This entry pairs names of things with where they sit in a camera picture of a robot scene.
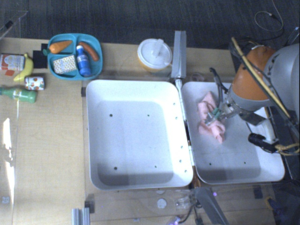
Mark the pink soft toy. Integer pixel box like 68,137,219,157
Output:
196,90,226,145

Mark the blue divided plate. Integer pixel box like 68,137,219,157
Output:
46,33,104,81

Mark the orange carrot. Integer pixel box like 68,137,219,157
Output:
43,40,73,55

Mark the white can with orange print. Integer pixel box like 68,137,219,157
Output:
24,75,45,91

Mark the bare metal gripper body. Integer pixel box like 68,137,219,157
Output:
209,100,241,124

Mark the yellow banana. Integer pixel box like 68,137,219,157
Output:
13,52,34,83

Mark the white and orange carton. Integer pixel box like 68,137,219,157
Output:
0,53,26,71

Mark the black cylinder on white bracket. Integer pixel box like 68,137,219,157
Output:
247,119,280,153

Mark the yellow cup with white lid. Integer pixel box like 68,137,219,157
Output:
137,38,173,74

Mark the green bottle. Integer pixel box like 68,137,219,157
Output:
0,87,38,104

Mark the brown sausage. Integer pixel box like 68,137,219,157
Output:
78,41,100,62

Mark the white plastic tray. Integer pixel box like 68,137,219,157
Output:
181,81,286,186
85,79,194,191

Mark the blue bottle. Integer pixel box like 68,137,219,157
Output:
75,45,92,77

